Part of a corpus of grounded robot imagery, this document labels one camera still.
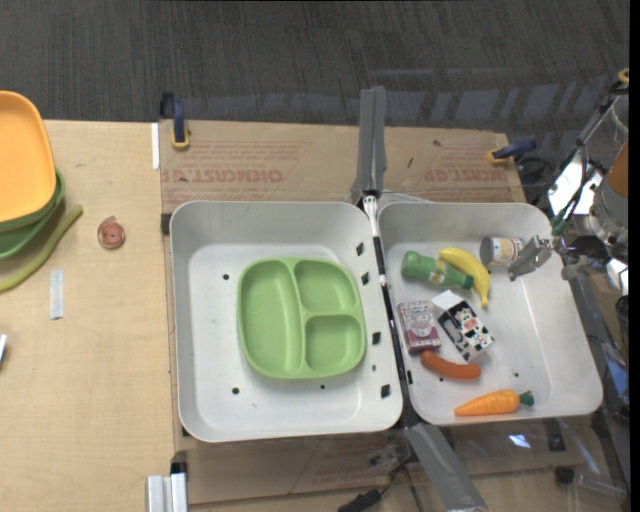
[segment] sausage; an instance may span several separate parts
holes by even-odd
[[[420,361],[435,373],[453,379],[475,380],[479,378],[480,373],[482,373],[482,369],[477,364],[452,363],[429,349],[422,351]]]

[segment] banana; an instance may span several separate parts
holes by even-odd
[[[473,276],[473,288],[480,295],[482,306],[487,307],[491,276],[482,262],[469,251],[459,247],[445,247],[440,251],[439,256],[440,259],[459,268],[465,274]]]

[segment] white can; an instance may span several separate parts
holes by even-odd
[[[480,243],[480,261],[484,265],[508,265],[516,261],[523,247],[519,238],[486,236]]]

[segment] green bottle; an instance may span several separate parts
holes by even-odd
[[[473,276],[456,270],[444,260],[422,256],[416,251],[405,253],[400,272],[405,277],[415,277],[429,284],[455,285],[463,290],[473,286]]]

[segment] orange carrot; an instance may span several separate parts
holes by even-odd
[[[532,406],[533,394],[527,391],[518,395],[511,389],[501,389],[474,398],[470,402],[456,407],[456,416],[481,416],[485,414],[509,414],[515,412],[520,404]]]
[[[443,359],[433,350],[423,350],[420,361],[424,366],[444,377],[474,380],[480,377],[481,369],[477,364],[456,364]]]

